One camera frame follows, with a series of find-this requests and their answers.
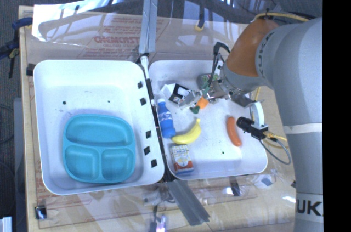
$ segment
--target bottle label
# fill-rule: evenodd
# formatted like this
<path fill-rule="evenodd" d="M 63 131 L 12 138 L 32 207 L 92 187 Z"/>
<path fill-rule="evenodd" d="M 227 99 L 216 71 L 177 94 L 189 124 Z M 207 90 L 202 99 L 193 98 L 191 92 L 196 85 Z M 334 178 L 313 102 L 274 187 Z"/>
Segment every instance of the bottle label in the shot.
<path fill-rule="evenodd" d="M 163 113 L 160 113 L 158 115 L 158 120 L 160 122 L 164 121 L 164 120 L 172 120 L 172 114 L 169 112 L 169 111 L 166 111 L 166 112 L 163 112 Z"/>

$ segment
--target sausage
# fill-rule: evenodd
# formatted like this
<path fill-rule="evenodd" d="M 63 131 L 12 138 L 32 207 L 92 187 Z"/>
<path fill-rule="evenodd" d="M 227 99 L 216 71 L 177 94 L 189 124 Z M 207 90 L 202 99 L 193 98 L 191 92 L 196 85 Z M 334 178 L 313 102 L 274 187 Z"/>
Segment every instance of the sausage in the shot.
<path fill-rule="evenodd" d="M 228 132 L 228 136 L 231 140 L 231 142 L 235 145 L 235 146 L 241 146 L 242 142 L 241 139 L 239 138 L 236 129 L 235 129 L 235 125 L 236 125 L 236 119 L 234 117 L 229 117 L 227 119 L 227 132 Z"/>

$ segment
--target transparent plastic wrap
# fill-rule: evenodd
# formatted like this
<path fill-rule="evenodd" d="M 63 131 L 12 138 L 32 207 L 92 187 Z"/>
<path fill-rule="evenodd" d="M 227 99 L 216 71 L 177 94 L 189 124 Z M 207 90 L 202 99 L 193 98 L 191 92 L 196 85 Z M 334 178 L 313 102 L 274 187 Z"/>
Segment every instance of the transparent plastic wrap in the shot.
<path fill-rule="evenodd" d="M 210 232 L 247 227 L 259 229 L 271 224 L 291 225 L 295 212 L 293 167 L 283 165 L 269 154 L 267 166 L 259 173 L 185 181 L 209 215 L 208 220 L 199 225 L 189 223 L 181 204 L 172 196 L 168 182 L 68 196 L 53 194 L 46 188 L 39 153 L 34 83 L 30 76 L 32 67 L 48 59 L 138 63 L 141 55 L 145 0 L 79 1 L 85 2 L 64 1 L 71 3 L 67 16 L 61 16 L 62 4 L 55 3 L 56 6 L 50 7 L 54 8 L 54 14 L 47 15 L 49 20 L 40 20 L 42 11 L 47 10 L 45 5 L 20 8 L 20 18 L 34 15 L 36 22 L 32 27 L 20 30 L 24 104 L 28 105 L 27 112 L 31 117 L 27 127 L 31 130 L 32 143 L 26 144 L 26 152 L 33 155 L 27 177 L 28 188 L 33 193 L 27 196 L 28 210 L 31 214 L 35 204 L 37 212 L 37 219 L 29 216 L 30 226 L 85 232 L 114 231 L 119 227 L 121 231 L 146 232 L 164 225 L 167 231 Z M 88 1 L 102 3 L 91 6 Z M 232 0 L 232 3 L 230 0 L 158 0 L 155 50 L 149 49 L 150 66 L 159 60 L 211 61 L 216 42 L 232 48 L 254 17 L 238 7 L 238 1 L 243 2 L 242 6 L 251 5 L 253 13 L 272 6 L 262 0 Z M 39 19 L 35 17 L 36 10 L 39 10 Z M 152 45 L 152 37 L 151 42 L 147 39 L 146 42 Z M 221 55 L 225 60 L 228 54 L 221 51 Z M 274 92 L 262 88 L 259 96 L 264 99 L 263 109 L 270 130 L 283 135 Z M 281 149 L 267 147 L 285 159 Z"/>

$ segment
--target bottle cap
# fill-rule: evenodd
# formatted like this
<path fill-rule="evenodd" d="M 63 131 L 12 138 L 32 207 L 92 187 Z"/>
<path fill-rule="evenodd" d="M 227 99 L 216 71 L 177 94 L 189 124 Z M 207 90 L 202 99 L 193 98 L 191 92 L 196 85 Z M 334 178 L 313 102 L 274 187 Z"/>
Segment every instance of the bottle cap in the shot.
<path fill-rule="evenodd" d="M 160 99 L 157 100 L 157 103 L 165 103 L 165 102 L 166 102 L 166 101 L 165 101 L 164 98 L 160 98 Z"/>

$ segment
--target table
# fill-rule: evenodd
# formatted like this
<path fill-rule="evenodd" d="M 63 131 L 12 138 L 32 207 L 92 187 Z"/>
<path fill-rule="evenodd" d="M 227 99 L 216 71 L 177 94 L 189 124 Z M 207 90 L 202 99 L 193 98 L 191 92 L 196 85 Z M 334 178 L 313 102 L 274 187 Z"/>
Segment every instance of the table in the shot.
<path fill-rule="evenodd" d="M 19 18 L 31 16 L 33 7 L 20 6 Z M 162 35 L 158 36 L 157 44 L 165 44 L 163 51 L 156 55 L 172 54 L 167 47 L 169 40 L 177 40 L 184 49 L 191 52 L 184 37 L 184 26 L 196 25 L 196 20 L 160 18 L 158 25 L 165 26 Z M 211 28 L 212 40 L 220 38 L 233 46 L 246 24 L 207 21 L 205 26 Z M 36 54 L 35 59 L 29 58 L 35 38 L 30 35 L 31 28 L 20 29 L 20 58 L 21 58 L 21 91 L 24 119 L 25 145 L 25 181 L 26 181 L 26 210 L 28 231 L 149 231 L 153 221 L 153 210 L 157 200 L 157 192 L 162 191 L 164 184 L 153 184 L 128 189 L 99 191 L 96 193 L 78 194 L 71 196 L 55 196 L 42 183 L 36 129 L 36 110 L 33 94 L 32 76 L 28 76 L 29 64 L 50 58 L 49 47 Z M 209 42 L 209 35 L 198 31 L 195 38 L 201 42 Z M 177 57 L 185 58 L 178 52 Z M 270 130 L 278 135 L 284 135 L 276 106 L 274 92 L 262 87 L 259 99 L 264 99 L 263 109 L 265 121 Z M 284 159 L 282 150 L 272 149 Z M 192 180 L 189 187 L 210 215 L 210 221 L 201 225 L 190 226 L 181 210 L 174 203 L 163 201 L 158 205 L 157 216 L 166 217 L 167 231 L 292 231 L 295 212 L 295 189 L 291 186 L 294 181 L 292 165 L 279 164 L 268 156 L 268 166 L 258 174 L 233 177 Z M 240 196 L 235 196 L 231 187 L 237 182 Z M 46 207 L 46 219 L 37 219 L 35 208 Z"/>

